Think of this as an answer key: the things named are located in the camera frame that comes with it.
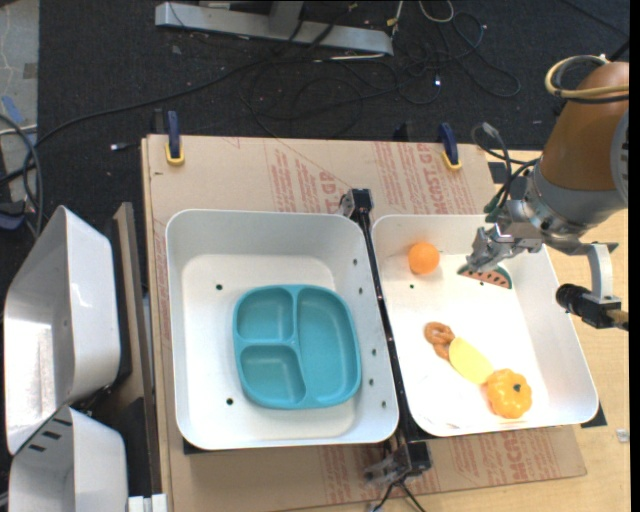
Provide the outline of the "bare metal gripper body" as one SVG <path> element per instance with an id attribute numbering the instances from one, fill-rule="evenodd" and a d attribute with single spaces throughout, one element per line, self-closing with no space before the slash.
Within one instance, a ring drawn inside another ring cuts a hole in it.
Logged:
<path id="1" fill-rule="evenodd" d="M 491 241 L 501 256 L 538 252 L 542 245 L 566 252 L 571 249 L 569 224 L 537 200 L 508 200 L 491 228 Z"/>

